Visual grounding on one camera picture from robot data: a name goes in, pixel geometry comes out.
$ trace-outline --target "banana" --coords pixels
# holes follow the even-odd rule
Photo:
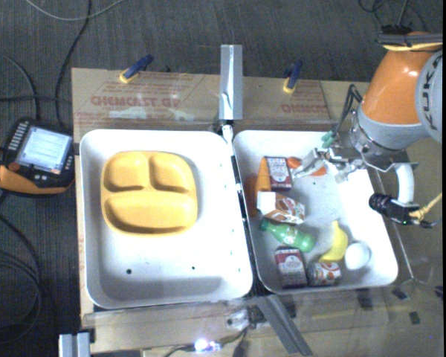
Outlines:
[[[340,228],[337,220],[332,222],[332,227],[334,228],[334,241],[332,242],[332,247],[320,257],[319,262],[338,262],[339,260],[342,260],[345,255],[347,245],[349,244],[349,237],[346,232]]]

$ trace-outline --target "yellow divided tray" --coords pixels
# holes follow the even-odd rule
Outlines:
[[[192,170],[173,153],[116,153],[103,166],[100,187],[103,216],[113,230],[174,234],[197,219]]]

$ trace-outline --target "green plastic bottle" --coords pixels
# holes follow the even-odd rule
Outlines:
[[[303,253],[308,253],[314,248],[315,237],[312,234],[297,230],[294,226],[286,224],[272,223],[263,218],[259,227],[263,231],[268,231],[274,235],[281,243],[300,249]]]

